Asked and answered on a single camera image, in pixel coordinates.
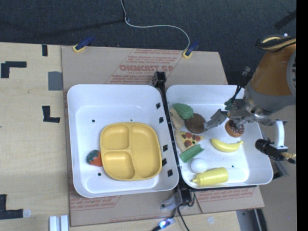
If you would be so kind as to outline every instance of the toy pizza slice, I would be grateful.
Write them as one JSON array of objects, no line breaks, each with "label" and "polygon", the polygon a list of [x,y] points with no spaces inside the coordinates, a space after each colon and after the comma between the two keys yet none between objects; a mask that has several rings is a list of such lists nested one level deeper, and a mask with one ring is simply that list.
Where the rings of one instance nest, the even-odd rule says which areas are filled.
[{"label": "toy pizza slice", "polygon": [[201,135],[175,130],[175,141],[182,152],[193,147],[203,139],[204,137]]}]

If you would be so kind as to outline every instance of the white egg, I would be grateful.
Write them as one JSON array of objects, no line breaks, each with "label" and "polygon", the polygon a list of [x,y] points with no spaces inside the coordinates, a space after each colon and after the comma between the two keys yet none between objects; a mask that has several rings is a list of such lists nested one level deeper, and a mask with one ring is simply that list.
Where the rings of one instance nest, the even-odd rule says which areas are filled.
[{"label": "white egg", "polygon": [[195,158],[191,161],[191,169],[194,173],[203,173],[208,170],[208,163],[202,158]]}]

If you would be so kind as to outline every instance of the toy food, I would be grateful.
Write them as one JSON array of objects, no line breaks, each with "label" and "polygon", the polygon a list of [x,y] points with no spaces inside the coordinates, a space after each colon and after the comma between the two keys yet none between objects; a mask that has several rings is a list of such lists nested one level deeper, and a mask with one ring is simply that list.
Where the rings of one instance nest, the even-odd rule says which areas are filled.
[{"label": "toy food", "polygon": [[178,112],[174,108],[171,108],[169,111],[171,114],[170,119],[172,121],[174,128],[175,129],[181,128],[184,125],[184,121],[182,120]]},{"label": "toy food", "polygon": [[175,130],[175,140],[179,149],[184,152],[185,150],[193,147],[199,141],[203,140],[204,137],[190,132],[183,132],[180,130]]},{"label": "toy food", "polygon": [[205,119],[200,115],[194,113],[190,119],[185,120],[186,128],[192,133],[202,133],[204,132]]},{"label": "toy food", "polygon": [[203,173],[208,170],[208,163],[202,158],[195,158],[191,161],[191,170],[194,173]]},{"label": "toy food", "polygon": [[87,155],[87,163],[95,166],[103,166],[101,153],[98,150],[93,150]]},{"label": "toy food", "polygon": [[198,186],[207,186],[224,183],[228,179],[229,175],[227,170],[224,167],[219,167],[197,174],[192,182],[197,183]]},{"label": "toy food", "polygon": [[178,112],[179,116],[183,120],[192,118],[193,116],[193,109],[187,104],[175,103],[173,105],[173,108]]},{"label": "toy food", "polygon": [[200,152],[202,152],[204,149],[201,148],[201,146],[198,145],[194,145],[193,147],[187,149],[186,151],[182,152],[180,154],[180,158],[182,159],[182,161],[184,163],[189,162],[190,160],[192,160],[196,155],[198,155]]},{"label": "toy food", "polygon": [[234,138],[240,137],[245,131],[243,124],[236,125],[232,120],[226,122],[225,129],[227,133]]},{"label": "toy food", "polygon": [[237,143],[225,143],[218,139],[211,139],[213,146],[221,152],[235,152],[239,149],[240,145],[243,144],[243,141]]}]

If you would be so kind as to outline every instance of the yellow banana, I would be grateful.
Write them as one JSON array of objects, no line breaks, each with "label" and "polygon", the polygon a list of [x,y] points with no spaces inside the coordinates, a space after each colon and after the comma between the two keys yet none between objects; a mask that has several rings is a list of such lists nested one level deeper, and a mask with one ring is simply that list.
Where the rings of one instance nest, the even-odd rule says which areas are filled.
[{"label": "yellow banana", "polygon": [[213,146],[221,152],[235,152],[239,149],[240,145],[243,144],[243,141],[237,143],[225,143],[218,139],[211,139]]}]

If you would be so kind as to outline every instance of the yellow bottle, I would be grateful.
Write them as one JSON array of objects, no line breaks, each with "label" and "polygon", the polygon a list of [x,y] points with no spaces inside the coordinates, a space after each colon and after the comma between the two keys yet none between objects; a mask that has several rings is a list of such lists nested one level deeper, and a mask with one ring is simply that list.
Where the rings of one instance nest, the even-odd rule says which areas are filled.
[{"label": "yellow bottle", "polygon": [[227,170],[224,167],[219,167],[197,174],[192,182],[197,183],[198,186],[207,186],[224,183],[228,179],[229,175]]}]

